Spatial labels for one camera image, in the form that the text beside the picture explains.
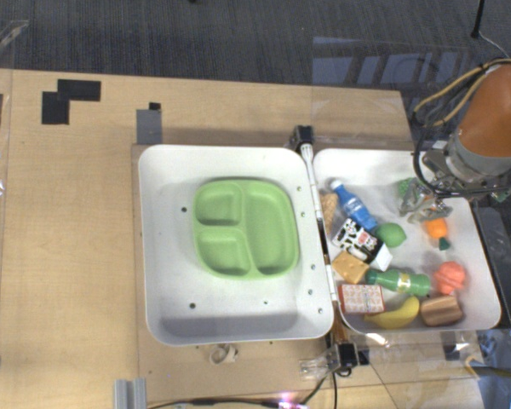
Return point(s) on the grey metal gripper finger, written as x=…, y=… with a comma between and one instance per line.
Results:
x=430, y=213
x=414, y=198

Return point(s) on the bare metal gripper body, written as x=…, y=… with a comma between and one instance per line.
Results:
x=449, y=173

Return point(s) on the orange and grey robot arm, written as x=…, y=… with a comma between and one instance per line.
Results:
x=496, y=109

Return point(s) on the orange carrot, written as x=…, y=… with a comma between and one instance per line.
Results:
x=437, y=228

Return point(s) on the green broccoli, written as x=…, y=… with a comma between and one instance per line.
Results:
x=404, y=185

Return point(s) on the green lime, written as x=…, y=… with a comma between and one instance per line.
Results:
x=391, y=234

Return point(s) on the white plastic tray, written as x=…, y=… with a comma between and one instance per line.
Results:
x=468, y=245
x=170, y=237

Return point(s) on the blue bottle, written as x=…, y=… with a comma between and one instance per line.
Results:
x=354, y=206

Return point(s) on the orange lumpy toy food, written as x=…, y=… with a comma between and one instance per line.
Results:
x=449, y=277

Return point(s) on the cow print carton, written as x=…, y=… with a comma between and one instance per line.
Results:
x=357, y=241

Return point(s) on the green bottle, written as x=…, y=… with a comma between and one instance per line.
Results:
x=392, y=280

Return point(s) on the yellow cheese wedge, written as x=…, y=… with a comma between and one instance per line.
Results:
x=350, y=267

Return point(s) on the brown bread loaf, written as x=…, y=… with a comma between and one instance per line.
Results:
x=441, y=311

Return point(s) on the yellow banana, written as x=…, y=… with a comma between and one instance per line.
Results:
x=398, y=315

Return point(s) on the red patterned carton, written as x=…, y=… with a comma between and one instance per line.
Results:
x=361, y=299

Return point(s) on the green divided plate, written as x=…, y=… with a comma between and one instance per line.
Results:
x=266, y=228

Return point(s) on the beige curled strip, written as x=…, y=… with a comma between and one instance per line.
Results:
x=223, y=354

